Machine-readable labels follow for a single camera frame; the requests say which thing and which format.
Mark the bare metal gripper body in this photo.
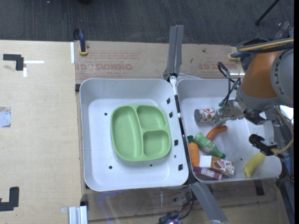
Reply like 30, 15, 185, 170
222, 99, 246, 121

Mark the orange sausage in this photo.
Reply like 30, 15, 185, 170
206, 125, 228, 141

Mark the white can with red print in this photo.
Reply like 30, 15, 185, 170
193, 107, 217, 124

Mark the green bottle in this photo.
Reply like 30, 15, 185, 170
193, 132, 227, 160

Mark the white plastic tray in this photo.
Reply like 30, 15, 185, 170
176, 78, 283, 184
79, 78, 189, 192

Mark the orange carrot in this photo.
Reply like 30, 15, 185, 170
187, 135, 200, 168

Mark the thin black and white rod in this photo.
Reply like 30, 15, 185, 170
170, 76, 190, 164

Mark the brown and white carton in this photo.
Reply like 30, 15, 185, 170
199, 155, 235, 177

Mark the purple and pink packet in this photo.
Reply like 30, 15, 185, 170
192, 166, 223, 181

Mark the yellow banana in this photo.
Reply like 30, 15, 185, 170
243, 152, 266, 178

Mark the green divided plate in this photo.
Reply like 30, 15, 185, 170
110, 104, 172, 162

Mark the brown cardboard board red print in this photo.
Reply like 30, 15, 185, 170
74, 40, 281, 221

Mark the black cylinder on white bracket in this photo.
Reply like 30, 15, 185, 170
249, 119, 278, 156

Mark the black block with thin wires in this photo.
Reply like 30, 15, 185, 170
164, 71, 178, 81

